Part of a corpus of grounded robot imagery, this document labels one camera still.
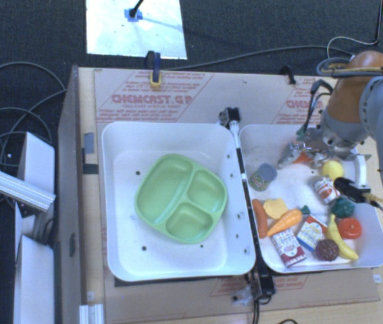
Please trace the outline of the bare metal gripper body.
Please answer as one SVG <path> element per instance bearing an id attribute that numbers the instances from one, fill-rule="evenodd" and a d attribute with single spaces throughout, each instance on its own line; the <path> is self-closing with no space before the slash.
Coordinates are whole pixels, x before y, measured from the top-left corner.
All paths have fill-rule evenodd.
<path id="1" fill-rule="evenodd" d="M 359 142 L 342 135 L 342 132 L 330 126 L 316 126 L 300 128 L 300 141 L 307 151 L 326 154 L 347 160 L 356 153 L 355 148 Z"/>

